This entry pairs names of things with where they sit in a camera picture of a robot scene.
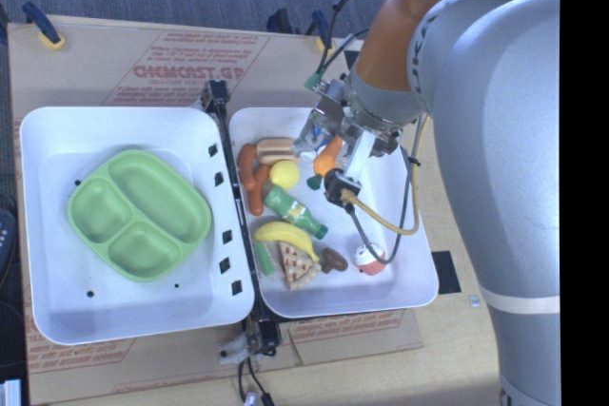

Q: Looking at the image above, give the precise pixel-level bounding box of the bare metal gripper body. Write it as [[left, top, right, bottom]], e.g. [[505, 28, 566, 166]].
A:
[[311, 78, 403, 159]]

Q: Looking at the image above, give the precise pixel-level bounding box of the toy hot dog bun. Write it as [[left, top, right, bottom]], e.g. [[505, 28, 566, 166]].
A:
[[255, 136, 302, 166]]

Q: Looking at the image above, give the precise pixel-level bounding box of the orange toy carrot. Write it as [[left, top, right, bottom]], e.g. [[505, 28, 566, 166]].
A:
[[305, 135, 345, 192]]

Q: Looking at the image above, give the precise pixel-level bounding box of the yellow toy lemon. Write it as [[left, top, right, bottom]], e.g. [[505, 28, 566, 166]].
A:
[[268, 159, 302, 192]]

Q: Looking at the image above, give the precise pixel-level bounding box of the orange toy sausage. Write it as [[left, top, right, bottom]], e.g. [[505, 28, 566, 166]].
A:
[[247, 163, 273, 218], [236, 143, 261, 193]]

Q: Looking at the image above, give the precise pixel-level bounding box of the green toy bottle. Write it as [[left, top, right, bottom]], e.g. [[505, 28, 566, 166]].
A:
[[262, 184, 330, 241]]

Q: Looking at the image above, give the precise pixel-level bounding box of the yellow banana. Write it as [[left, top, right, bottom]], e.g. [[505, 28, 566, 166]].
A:
[[252, 220, 322, 264]]

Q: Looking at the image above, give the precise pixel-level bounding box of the brown toy mushroom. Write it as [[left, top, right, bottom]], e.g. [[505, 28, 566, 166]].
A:
[[319, 246, 350, 275]]

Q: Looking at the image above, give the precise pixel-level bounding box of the green toy stick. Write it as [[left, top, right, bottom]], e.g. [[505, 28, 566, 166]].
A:
[[253, 242, 277, 278]]

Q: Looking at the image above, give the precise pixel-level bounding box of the toy pie slice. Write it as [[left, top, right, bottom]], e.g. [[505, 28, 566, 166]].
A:
[[277, 241, 324, 292]]

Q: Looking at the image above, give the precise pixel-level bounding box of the pink and white toy cupcake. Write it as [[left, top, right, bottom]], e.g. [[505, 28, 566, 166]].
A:
[[353, 242, 388, 277]]

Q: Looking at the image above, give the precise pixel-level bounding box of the green divided plate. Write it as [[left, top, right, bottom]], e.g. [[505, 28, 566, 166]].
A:
[[66, 148, 213, 284]]

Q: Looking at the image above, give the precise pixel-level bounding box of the white plastic tray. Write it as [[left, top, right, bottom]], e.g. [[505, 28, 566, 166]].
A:
[[227, 106, 441, 319], [18, 106, 256, 346]]

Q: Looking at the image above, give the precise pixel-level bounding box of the brown cardboard board red print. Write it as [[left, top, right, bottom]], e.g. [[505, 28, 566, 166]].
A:
[[7, 13, 425, 396]]

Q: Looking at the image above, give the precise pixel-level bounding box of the black cylinder on white bracket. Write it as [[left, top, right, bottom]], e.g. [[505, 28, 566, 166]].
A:
[[323, 130, 377, 208]]

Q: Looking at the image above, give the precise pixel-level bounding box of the black block with thin wires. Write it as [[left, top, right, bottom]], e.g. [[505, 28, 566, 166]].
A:
[[200, 79, 232, 111], [241, 316, 284, 357]]

